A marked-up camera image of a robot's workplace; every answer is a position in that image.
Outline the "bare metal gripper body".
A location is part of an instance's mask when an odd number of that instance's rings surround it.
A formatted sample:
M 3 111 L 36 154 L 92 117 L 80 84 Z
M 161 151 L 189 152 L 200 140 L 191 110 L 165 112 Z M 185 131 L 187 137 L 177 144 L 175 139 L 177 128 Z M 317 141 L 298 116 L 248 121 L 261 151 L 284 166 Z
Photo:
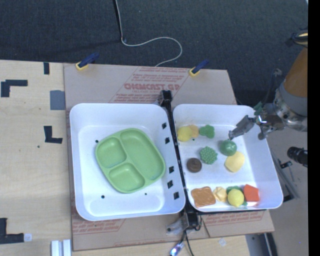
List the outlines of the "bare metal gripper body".
M 282 99 L 275 99 L 273 103 L 262 103 L 254 107 L 255 123 L 259 125 L 261 133 L 271 133 L 290 128 L 298 132 L 308 131 L 308 119 L 294 112 Z

